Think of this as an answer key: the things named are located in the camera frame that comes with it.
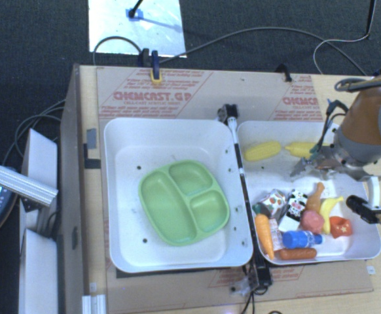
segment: brown sausage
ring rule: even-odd
[[[282,260],[309,259],[317,256],[314,248],[282,249],[279,251]]]

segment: orange carrot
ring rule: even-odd
[[[264,214],[258,214],[255,217],[256,232],[259,241],[268,254],[270,259],[275,258],[272,235],[270,233],[269,218]]]

